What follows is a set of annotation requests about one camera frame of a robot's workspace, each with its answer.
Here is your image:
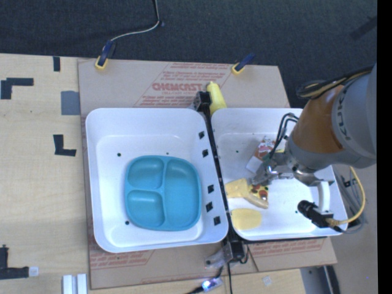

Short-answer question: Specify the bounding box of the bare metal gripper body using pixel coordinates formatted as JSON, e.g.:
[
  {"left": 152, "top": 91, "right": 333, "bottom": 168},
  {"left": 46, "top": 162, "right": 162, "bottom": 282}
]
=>
[{"left": 254, "top": 151, "right": 317, "bottom": 186}]

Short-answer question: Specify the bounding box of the toy pizza slice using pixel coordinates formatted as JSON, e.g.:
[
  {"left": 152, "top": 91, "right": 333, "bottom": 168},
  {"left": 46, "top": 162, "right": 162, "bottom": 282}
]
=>
[{"left": 224, "top": 178, "right": 270, "bottom": 209}]

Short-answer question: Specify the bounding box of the red and white packet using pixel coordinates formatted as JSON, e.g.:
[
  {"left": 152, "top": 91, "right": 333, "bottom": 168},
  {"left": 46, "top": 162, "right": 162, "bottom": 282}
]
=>
[{"left": 246, "top": 135, "right": 277, "bottom": 175}]

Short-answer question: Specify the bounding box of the yellow oval biscuit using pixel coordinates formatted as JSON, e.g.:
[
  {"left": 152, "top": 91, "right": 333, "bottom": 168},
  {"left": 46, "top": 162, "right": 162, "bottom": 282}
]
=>
[{"left": 230, "top": 207, "right": 263, "bottom": 231}]

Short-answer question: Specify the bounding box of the thin black rod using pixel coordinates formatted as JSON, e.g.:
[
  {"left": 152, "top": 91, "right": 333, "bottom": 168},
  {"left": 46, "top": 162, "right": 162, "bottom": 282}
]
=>
[{"left": 202, "top": 104, "right": 237, "bottom": 245}]

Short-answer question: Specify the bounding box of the white plastic tray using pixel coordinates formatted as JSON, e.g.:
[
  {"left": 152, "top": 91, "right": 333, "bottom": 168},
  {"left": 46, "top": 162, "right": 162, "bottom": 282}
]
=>
[
  {"left": 85, "top": 107, "right": 230, "bottom": 254},
  {"left": 211, "top": 107, "right": 350, "bottom": 242}
]

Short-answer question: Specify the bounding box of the blue divided plate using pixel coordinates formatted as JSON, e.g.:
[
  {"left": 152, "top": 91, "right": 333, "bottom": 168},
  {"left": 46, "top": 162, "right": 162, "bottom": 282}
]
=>
[{"left": 123, "top": 154, "right": 203, "bottom": 232}]

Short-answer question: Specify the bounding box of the brown cardboard board, red print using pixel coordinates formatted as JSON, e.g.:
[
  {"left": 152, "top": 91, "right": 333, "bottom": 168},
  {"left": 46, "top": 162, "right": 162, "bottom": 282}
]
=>
[{"left": 77, "top": 58, "right": 338, "bottom": 290}]

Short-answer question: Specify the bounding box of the black cylinder on white bracket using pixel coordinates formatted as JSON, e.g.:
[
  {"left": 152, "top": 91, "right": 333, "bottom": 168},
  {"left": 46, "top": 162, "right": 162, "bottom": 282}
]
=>
[{"left": 297, "top": 181, "right": 335, "bottom": 229}]

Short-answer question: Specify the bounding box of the black block with thin wires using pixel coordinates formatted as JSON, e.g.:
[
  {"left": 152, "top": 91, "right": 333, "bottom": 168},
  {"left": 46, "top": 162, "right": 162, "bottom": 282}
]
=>
[
  {"left": 195, "top": 91, "right": 213, "bottom": 113},
  {"left": 226, "top": 238, "right": 247, "bottom": 262}
]

